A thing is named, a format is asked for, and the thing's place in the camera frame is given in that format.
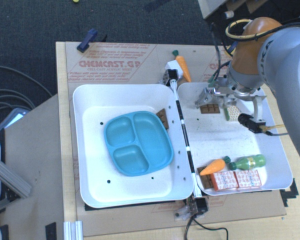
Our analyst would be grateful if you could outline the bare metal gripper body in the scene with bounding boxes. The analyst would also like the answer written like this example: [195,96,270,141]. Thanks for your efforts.
[194,83,254,110]

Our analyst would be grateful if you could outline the blue divided plate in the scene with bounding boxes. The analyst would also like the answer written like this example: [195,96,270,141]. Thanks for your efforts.
[103,110,175,177]

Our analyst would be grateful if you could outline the white plastic tray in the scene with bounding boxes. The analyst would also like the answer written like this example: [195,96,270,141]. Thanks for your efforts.
[176,81,294,197]
[72,83,195,209]

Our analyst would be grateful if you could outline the brown chocolate bar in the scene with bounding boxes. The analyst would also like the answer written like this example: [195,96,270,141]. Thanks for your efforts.
[196,166,215,190]
[155,108,171,131]
[199,103,221,115]

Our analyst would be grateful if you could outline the thin black and white rod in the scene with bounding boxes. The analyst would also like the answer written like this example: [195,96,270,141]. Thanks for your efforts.
[169,78,203,199]

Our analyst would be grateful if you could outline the brown cardboard board red print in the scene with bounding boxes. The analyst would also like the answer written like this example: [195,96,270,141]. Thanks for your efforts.
[64,41,287,237]

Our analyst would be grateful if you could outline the orange carrot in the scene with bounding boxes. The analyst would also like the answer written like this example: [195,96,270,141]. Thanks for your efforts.
[171,49,193,83]
[199,155,232,177]

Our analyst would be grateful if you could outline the cream waffle with green edge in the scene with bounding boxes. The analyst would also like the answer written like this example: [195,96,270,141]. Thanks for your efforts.
[223,104,242,122]

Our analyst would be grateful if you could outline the black cylinder on white bracket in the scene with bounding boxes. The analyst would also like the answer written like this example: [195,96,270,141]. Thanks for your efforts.
[237,93,268,135]

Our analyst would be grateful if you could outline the green bottle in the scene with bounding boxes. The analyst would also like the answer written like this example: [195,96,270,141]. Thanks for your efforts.
[227,154,267,171]

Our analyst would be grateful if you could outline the orange and white carton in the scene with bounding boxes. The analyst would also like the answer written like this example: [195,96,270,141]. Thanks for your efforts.
[209,170,240,192]
[234,169,263,190]

